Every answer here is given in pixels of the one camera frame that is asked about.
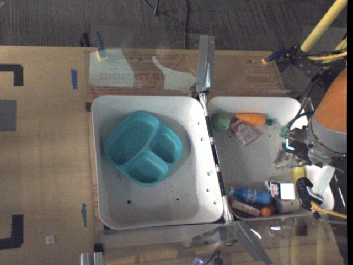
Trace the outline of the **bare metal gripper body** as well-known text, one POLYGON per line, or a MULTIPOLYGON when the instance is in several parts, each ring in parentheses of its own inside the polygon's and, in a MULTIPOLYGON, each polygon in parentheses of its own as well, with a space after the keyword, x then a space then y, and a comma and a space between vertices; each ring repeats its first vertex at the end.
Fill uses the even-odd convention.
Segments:
POLYGON ((309 140, 307 126, 294 128, 285 134, 285 151, 291 154, 299 166, 316 165, 323 167, 323 162, 315 157, 310 157, 309 152, 313 148, 313 143, 309 140))

